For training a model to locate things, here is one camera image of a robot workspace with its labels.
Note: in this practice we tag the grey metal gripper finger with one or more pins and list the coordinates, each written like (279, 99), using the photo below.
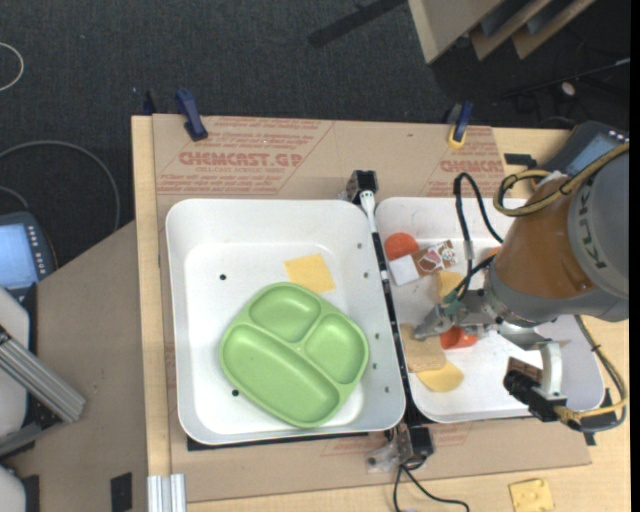
(431, 324)

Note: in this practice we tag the red-orange toy food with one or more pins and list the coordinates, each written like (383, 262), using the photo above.
(456, 341)

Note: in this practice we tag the yellow cheese slice with holes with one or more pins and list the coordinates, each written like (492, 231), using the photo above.
(531, 496)

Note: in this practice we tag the green divided plate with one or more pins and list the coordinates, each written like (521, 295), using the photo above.
(290, 350)

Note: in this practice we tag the brown cardboard board red print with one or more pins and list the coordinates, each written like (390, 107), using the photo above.
(310, 150)

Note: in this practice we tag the tan bread slice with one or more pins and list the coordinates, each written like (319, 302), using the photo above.
(425, 355)

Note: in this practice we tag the white carton with brown print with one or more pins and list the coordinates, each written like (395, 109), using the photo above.
(422, 262)

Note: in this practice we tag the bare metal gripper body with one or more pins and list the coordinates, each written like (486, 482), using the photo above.
(475, 310)

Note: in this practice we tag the black cylinder on white bracket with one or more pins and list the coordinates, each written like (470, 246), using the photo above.
(537, 392)

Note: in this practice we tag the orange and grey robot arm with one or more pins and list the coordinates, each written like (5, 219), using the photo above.
(545, 250)

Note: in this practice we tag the orange round toy food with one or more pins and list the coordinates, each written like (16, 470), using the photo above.
(400, 245)

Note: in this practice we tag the thin black and white rod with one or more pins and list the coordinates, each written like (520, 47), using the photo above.
(382, 265)

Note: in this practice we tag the white plastic tray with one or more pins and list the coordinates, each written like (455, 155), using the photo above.
(210, 350)
(490, 380)

